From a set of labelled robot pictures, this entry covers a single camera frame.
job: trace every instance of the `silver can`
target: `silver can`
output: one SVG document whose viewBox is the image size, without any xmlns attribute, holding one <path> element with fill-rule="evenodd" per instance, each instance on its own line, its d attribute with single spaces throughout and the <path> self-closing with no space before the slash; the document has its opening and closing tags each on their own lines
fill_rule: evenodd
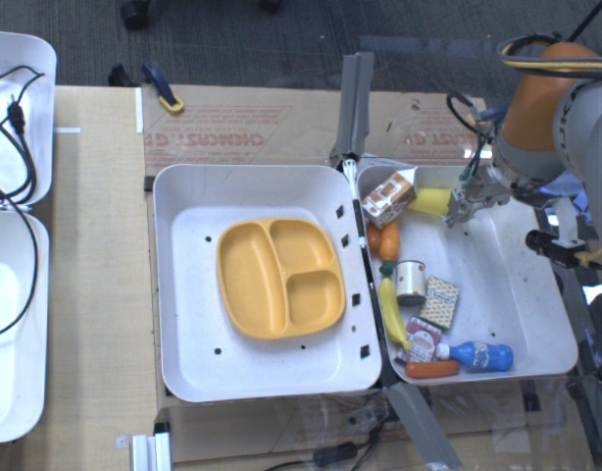
<svg viewBox="0 0 602 471">
<path fill-rule="evenodd" d="M 396 293 L 399 305 L 414 307 L 426 303 L 426 264 L 419 260 L 397 262 Z"/>
</svg>

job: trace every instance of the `sponge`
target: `sponge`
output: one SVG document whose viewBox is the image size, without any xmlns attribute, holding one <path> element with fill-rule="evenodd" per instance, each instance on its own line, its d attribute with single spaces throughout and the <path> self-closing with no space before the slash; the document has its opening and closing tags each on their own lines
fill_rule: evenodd
<svg viewBox="0 0 602 471">
<path fill-rule="evenodd" d="M 431 188 L 420 186 L 417 189 L 417 197 L 406 206 L 408 209 L 429 213 L 430 215 L 442 216 L 449 209 L 449 197 L 451 188 Z"/>
</svg>

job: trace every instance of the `yellow plate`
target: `yellow plate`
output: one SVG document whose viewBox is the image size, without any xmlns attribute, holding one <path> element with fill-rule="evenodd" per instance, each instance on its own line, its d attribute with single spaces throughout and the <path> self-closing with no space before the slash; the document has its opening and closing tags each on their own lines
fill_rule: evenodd
<svg viewBox="0 0 602 471">
<path fill-rule="evenodd" d="M 325 231 L 299 218 L 227 228 L 217 269 L 226 311 L 254 339 L 284 339 L 333 325 L 344 311 L 338 257 Z"/>
</svg>

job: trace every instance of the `yellow banana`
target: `yellow banana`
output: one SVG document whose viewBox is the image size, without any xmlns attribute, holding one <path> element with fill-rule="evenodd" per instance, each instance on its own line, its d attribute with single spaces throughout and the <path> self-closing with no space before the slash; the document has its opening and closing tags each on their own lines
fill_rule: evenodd
<svg viewBox="0 0 602 471">
<path fill-rule="evenodd" d="M 388 338 L 409 349 L 411 344 L 406 335 L 406 327 L 403 324 L 403 319 L 401 319 L 401 314 L 399 314 L 397 294 L 390 278 L 382 278 L 381 283 L 379 283 L 379 304 Z"/>
</svg>

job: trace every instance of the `blue bottle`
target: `blue bottle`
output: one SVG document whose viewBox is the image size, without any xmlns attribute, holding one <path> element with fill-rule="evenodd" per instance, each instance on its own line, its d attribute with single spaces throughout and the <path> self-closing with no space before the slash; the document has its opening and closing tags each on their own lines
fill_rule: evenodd
<svg viewBox="0 0 602 471">
<path fill-rule="evenodd" d="M 466 341 L 455 347 L 436 346 L 438 359 L 455 359 L 467 368 L 505 372 L 513 366 L 513 349 L 508 345 L 491 345 L 483 341 Z"/>
</svg>

